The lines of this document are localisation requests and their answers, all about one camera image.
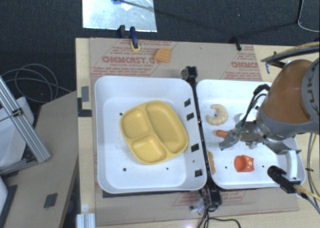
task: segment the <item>metal frame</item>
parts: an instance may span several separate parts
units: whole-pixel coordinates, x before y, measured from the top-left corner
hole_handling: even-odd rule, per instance
[[[20,135],[24,139],[26,145],[29,147],[30,151],[34,155],[36,161],[18,161],[10,166],[0,169],[0,175],[8,174],[10,172],[17,171],[19,169],[28,167],[30,165],[41,163],[50,158],[51,154],[49,153],[46,146],[39,139],[35,129],[28,122],[26,116],[24,115],[22,109],[18,105],[15,97],[9,90],[3,78],[0,76],[0,105],[3,107],[7,113],[6,120],[11,119],[16,129],[19,131]]]
[[[207,190],[208,190],[208,193],[209,193],[209,196],[211,199],[211,206],[217,207],[222,204],[222,199],[221,199],[221,195],[220,195],[220,188],[214,182],[212,175],[211,175],[211,171],[210,171],[210,162],[208,159],[207,146],[206,146],[206,142],[205,142],[204,132],[202,129],[200,108],[199,108],[198,96],[197,96],[197,90],[196,90],[197,76],[198,76],[197,67],[187,66],[184,70],[182,70],[180,78],[182,80],[188,82],[192,88],[194,106],[195,106],[196,116],[197,116],[197,120],[198,120],[201,144],[202,144],[202,149],[203,149],[203,156],[204,156],[205,167],[206,167],[206,172],[207,172],[207,181],[206,181],[205,187],[207,187]]]
[[[76,228],[96,228],[96,214],[78,214],[76,216]]]

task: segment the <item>black cable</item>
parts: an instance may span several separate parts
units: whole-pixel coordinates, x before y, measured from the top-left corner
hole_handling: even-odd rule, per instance
[[[318,211],[319,215],[320,215],[320,209],[316,206],[316,204],[312,201],[312,199],[310,199],[308,197],[308,195],[306,195],[305,193],[300,193],[301,197],[306,199],[308,202],[310,202],[310,204],[315,208],[316,211]]]
[[[258,97],[257,97],[257,95],[258,95],[261,91],[263,91],[263,90],[269,91],[269,89],[270,89],[269,85],[267,85],[267,84],[262,84],[262,85],[259,85],[259,86],[254,90],[254,92],[253,92],[253,97],[251,98],[251,101],[250,101],[250,103],[249,103],[249,105],[248,105],[248,108],[247,108],[247,110],[246,110],[246,113],[245,113],[244,117],[243,117],[242,120],[241,120],[241,125],[240,125],[241,127],[243,127],[243,126],[245,125],[246,120],[247,120],[247,118],[248,118],[248,115],[249,115],[251,109],[254,107],[254,105],[255,105],[256,102],[258,101],[258,99],[259,99],[260,97],[262,97],[262,96],[266,96],[266,94],[260,94]]]
[[[203,227],[204,228],[208,228],[209,227],[209,220],[216,220],[216,221],[220,221],[220,222],[236,222],[236,224],[238,225],[238,228],[241,228],[241,225],[239,223],[238,220],[236,219],[220,219],[220,218],[216,218],[216,217],[209,217],[207,220],[205,220]]]
[[[215,206],[214,209],[211,209],[211,207],[208,207],[205,211],[204,211],[204,214],[203,214],[203,217],[199,223],[199,225],[197,226],[197,228],[201,228],[201,225],[203,224],[203,228],[208,228],[209,227],[209,220],[216,220],[216,221],[220,221],[220,222],[230,222],[230,221],[233,221],[233,222],[236,222],[236,224],[238,225],[238,228],[241,228],[241,225],[239,223],[238,220],[236,219],[220,219],[220,218],[216,218],[216,217],[209,217],[209,212],[214,212],[218,209],[218,206]]]
[[[265,62],[267,65],[283,68],[285,66],[285,63],[280,62],[283,59],[312,54],[312,53],[316,53],[316,52],[319,52],[319,45],[308,46],[308,47],[304,47],[304,48],[295,49],[290,52],[275,54],[272,57],[268,57],[268,58],[261,60],[261,62]]]

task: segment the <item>dark floor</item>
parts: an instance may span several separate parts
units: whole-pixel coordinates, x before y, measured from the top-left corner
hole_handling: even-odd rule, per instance
[[[228,43],[237,37],[241,44],[300,45],[314,41],[319,33],[297,25],[299,1],[153,0],[158,32],[139,32],[138,37],[212,43]],[[319,30],[319,13],[320,0],[304,0],[301,24]],[[37,63],[50,68],[60,86],[74,91],[75,38],[115,36],[113,30],[82,27],[82,0],[0,0],[0,75]],[[52,81],[50,74],[44,73]],[[45,84],[18,84],[32,98],[45,102],[51,99]],[[21,95],[13,82],[8,85],[16,97]],[[61,90],[57,96],[65,93]],[[39,103],[30,105],[37,112]]]

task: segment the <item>cardboard sheet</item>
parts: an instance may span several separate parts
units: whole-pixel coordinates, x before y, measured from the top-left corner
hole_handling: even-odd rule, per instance
[[[140,40],[133,52],[129,39],[90,39],[91,99],[95,110],[94,84],[107,75],[179,78],[186,66],[196,66],[197,82],[203,79],[261,81],[252,45]],[[160,48],[171,48],[170,63],[154,60]],[[104,193],[97,182],[96,122],[92,112],[95,162],[95,214],[97,226],[199,218],[189,206],[200,199],[198,191],[121,195]],[[296,211],[294,194],[280,188],[223,191],[222,205],[212,216],[231,216]]]

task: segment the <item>tray compartment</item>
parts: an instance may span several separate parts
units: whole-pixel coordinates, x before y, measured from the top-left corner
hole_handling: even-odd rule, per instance
[[[160,102],[149,103],[146,112],[155,133],[171,153],[178,154],[186,149],[188,135],[169,106]]]
[[[279,187],[267,174],[268,168],[272,165],[280,167],[302,182],[305,180],[300,154],[294,151],[298,149],[294,138],[284,140],[284,143],[293,149],[294,154],[289,152],[285,155],[276,155],[262,143],[259,143],[254,149],[249,149],[242,141],[224,150],[219,148],[219,143],[223,141],[223,138],[216,136],[216,131],[233,129],[246,112],[254,90],[264,83],[268,82],[205,79],[197,84],[196,92],[205,145],[212,153],[214,161],[215,172],[212,179],[223,189]],[[258,100],[257,105],[260,106],[262,102],[263,97]],[[206,115],[213,116],[215,113],[215,110],[211,109],[213,104],[221,104],[227,110],[228,119],[224,124],[210,125],[206,121]],[[253,109],[247,120],[254,120],[256,114],[257,110]],[[254,171],[236,171],[234,161],[236,156],[241,155],[254,158]]]
[[[150,125],[145,112],[136,108],[126,113],[121,121],[123,133],[127,138],[134,139],[150,130]]]
[[[159,139],[148,134],[132,142],[131,148],[135,155],[146,163],[156,163],[166,159],[167,151]]]
[[[186,81],[178,78],[104,76],[92,88],[97,180],[104,191],[111,194],[195,191],[205,185],[207,172],[193,92]],[[150,101],[163,101],[173,109],[186,130],[189,143],[181,154],[161,163],[146,165],[138,161],[130,151],[121,132],[120,120],[128,110]],[[185,106],[185,102],[189,101],[190,104]],[[194,114],[194,118],[188,120],[187,116],[190,114]],[[129,132],[129,136],[140,134],[139,137],[142,138],[149,135],[149,131],[144,133],[147,126],[143,127],[145,129],[137,134]],[[149,142],[158,158],[163,158],[164,154],[157,148],[156,140],[152,138]],[[193,147],[192,151],[192,146],[196,145],[198,147],[196,150]],[[136,142],[133,147],[139,149],[139,144]],[[170,149],[174,152],[179,151],[180,147],[178,143]]]

